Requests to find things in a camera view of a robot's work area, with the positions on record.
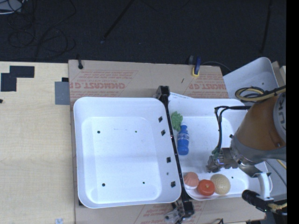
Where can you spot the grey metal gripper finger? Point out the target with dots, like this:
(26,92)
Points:
(214,159)
(211,168)

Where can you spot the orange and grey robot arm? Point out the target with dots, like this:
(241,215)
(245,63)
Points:
(261,129)

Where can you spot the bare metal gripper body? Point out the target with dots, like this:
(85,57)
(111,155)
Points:
(230,158)

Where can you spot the white plastic tray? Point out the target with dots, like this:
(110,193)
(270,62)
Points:
(203,129)
(121,153)

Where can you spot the blue plastic bottle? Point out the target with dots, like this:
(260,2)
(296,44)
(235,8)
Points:
(183,141)

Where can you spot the thin black rod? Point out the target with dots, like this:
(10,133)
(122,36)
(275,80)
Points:
(174,146)

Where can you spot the green broccoli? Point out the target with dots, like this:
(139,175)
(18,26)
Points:
(176,120)

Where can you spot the black cylinder on white bracket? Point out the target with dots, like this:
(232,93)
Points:
(253,198)

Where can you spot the beige round bread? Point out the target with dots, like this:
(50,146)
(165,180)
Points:
(221,184)

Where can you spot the pink shell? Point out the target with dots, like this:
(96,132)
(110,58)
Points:
(191,179)

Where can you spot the red tomato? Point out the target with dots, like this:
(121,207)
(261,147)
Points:
(206,187)

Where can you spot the white printed paper sheet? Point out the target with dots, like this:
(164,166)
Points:
(181,95)

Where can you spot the brown cardboard board, red print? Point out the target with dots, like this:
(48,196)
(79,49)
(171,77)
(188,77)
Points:
(144,78)

